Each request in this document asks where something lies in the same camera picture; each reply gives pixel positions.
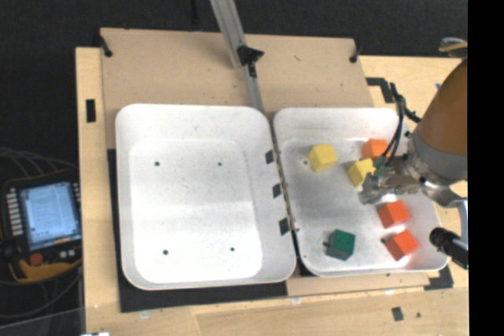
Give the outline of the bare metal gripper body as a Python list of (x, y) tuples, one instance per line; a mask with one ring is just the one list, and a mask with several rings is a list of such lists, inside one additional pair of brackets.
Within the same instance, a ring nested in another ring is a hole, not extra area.
[(408, 154), (376, 159), (376, 189), (381, 194), (415, 194), (420, 188), (420, 176), (410, 167)]

